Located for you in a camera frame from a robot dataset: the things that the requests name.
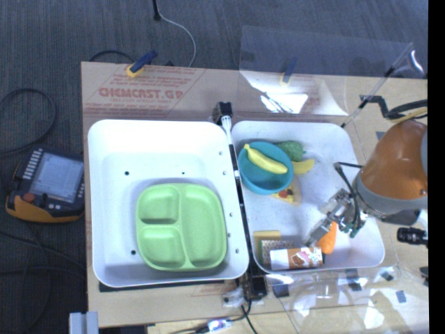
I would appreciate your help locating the orange carrot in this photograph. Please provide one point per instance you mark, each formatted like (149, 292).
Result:
(328, 240)

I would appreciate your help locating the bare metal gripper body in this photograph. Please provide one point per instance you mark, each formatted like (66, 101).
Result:
(342, 207)

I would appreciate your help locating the brown cardboard board, red print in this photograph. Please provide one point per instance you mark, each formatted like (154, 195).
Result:
(146, 92)

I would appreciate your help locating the white plastic tray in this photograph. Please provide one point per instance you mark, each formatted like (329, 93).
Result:
(323, 144)
(156, 141)

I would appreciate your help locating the thin black and white rod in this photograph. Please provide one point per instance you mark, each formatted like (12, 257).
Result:
(240, 193)

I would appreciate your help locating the green divided plate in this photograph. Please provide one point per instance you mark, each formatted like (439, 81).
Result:
(180, 226)

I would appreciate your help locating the green broccoli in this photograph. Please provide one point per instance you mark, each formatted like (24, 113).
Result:
(292, 149)

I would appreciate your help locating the blue bowl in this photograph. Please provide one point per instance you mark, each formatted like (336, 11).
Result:
(264, 181)

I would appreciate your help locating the yellow sponge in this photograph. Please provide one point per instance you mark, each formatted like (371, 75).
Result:
(266, 236)

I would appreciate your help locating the black cylinder on white bracket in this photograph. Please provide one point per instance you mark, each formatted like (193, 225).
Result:
(412, 235)

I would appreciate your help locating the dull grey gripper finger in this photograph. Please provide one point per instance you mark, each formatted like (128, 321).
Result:
(317, 233)

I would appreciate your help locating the yellow banana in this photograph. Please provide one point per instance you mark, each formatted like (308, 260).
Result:
(266, 162)
(303, 166)

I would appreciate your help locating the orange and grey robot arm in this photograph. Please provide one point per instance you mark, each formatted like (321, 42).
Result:
(396, 165)

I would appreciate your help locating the yellow pizza slice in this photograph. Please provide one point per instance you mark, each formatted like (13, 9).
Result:
(286, 195)

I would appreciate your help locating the white and orange bottle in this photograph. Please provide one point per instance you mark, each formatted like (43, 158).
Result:
(295, 257)

